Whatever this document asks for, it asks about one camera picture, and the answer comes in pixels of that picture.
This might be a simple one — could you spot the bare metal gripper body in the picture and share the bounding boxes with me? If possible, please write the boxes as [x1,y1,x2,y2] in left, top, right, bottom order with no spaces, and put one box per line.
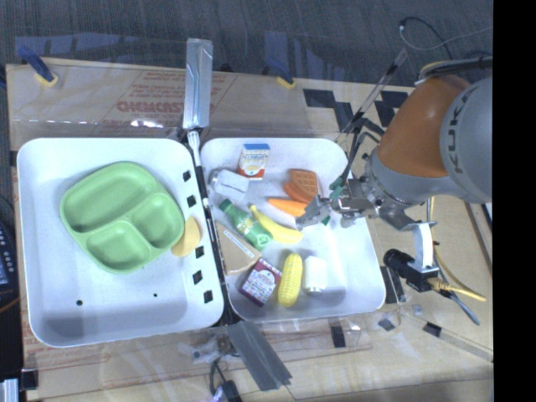
[332,177,381,229]

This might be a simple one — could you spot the orange carrot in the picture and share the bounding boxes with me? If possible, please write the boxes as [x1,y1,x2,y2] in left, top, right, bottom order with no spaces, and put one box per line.
[267,197,309,219]

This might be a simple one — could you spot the orange waffle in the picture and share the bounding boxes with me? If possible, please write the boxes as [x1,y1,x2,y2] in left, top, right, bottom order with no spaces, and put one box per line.
[282,168,321,205]

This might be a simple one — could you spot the yellow banana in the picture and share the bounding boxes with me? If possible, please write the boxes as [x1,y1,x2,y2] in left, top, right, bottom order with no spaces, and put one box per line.
[250,204,305,245]

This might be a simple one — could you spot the white can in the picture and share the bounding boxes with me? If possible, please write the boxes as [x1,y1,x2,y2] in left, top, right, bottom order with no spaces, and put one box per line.
[303,255,329,296]

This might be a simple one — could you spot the green bottle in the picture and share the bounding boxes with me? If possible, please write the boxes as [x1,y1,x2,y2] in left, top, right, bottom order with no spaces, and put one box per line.
[219,198,274,251]

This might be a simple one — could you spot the yellow corn cob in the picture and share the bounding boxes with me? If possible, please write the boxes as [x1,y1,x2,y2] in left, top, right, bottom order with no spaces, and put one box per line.
[277,252,304,308]

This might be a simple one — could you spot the white plastic tray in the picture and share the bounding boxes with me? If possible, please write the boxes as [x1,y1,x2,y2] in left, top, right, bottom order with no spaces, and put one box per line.
[199,137,387,324]
[16,137,225,348]

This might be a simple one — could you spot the dark red carton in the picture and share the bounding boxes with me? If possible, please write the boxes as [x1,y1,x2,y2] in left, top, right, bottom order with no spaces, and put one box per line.
[239,257,283,307]

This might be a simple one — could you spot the blue white orange carton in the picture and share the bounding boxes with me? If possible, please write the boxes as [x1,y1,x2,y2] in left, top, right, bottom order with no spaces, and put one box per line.
[236,142,271,182]

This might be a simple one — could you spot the tan sandwich wedge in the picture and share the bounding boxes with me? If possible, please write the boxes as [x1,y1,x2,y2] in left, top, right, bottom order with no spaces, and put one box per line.
[215,220,263,277]

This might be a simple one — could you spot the yellow round biscuit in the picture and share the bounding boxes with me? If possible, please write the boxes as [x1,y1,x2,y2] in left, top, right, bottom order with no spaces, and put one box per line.
[171,215,204,259]

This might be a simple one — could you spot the brown cardboard board red print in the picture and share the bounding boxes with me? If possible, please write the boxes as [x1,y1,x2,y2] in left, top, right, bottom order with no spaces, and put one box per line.
[4,56,494,401]

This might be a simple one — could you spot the green divided plate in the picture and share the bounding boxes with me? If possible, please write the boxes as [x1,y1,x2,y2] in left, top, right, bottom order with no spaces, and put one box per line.
[59,161,186,276]

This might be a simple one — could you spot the black cylinder on white bracket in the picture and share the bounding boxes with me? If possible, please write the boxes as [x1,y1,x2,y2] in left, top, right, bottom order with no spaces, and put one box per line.
[383,220,441,293]

